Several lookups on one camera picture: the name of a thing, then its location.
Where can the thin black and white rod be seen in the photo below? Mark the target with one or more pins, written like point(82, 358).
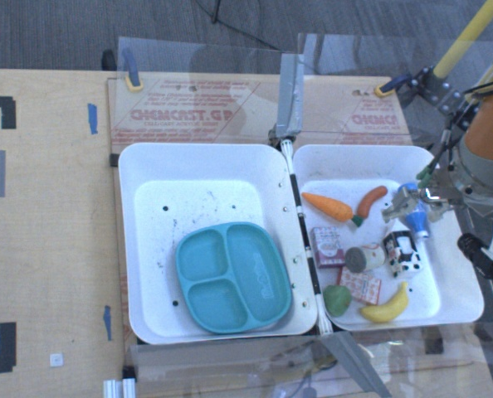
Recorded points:
point(299, 205)

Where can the pink and white carton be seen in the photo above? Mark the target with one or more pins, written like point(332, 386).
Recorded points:
point(327, 248)

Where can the orange carrot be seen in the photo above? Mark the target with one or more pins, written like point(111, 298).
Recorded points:
point(329, 207)

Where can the black cylinder on white bracket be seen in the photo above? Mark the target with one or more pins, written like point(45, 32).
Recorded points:
point(476, 255)

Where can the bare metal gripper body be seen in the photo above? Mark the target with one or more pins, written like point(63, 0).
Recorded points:
point(458, 191)

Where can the orange-brown sausage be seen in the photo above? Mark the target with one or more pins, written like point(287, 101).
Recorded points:
point(369, 201)

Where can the yellow banana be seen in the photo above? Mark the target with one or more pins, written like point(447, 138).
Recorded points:
point(389, 308)

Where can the teal divided plate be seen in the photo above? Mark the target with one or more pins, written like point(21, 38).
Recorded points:
point(234, 276)

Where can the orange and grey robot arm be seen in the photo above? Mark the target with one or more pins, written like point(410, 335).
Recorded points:
point(485, 131)

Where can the black and white cow carton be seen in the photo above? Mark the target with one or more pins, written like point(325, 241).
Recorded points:
point(402, 255)

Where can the small white can, grey end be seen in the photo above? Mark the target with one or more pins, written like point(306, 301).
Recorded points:
point(367, 258)

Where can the blue and white bottle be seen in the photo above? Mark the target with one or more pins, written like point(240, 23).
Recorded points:
point(418, 222)

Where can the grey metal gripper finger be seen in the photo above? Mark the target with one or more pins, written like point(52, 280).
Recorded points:
point(436, 212)
point(401, 205)

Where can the brown cardboard board, red print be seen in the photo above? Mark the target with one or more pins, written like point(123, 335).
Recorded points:
point(213, 110)

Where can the green toy pepper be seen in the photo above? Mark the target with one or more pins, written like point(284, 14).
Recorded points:
point(337, 300)

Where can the white plastic tray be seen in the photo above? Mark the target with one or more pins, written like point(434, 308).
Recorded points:
point(454, 288)
point(155, 243)

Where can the orange and white packet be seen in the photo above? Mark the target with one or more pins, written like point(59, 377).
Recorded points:
point(360, 286)

